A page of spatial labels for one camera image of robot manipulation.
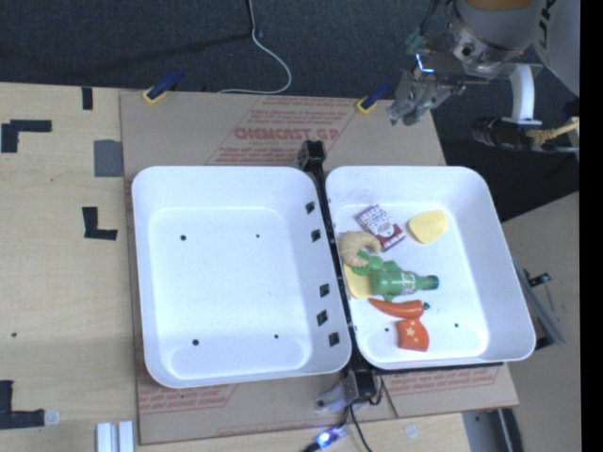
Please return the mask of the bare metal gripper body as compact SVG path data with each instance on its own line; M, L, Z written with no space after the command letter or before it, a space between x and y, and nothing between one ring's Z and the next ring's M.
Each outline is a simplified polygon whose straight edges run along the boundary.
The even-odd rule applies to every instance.
M525 66L534 75L541 63L521 59L523 48L501 46L484 39L465 24L451 24L439 34L413 38L416 65L413 77L435 88L462 88L506 80L515 69Z

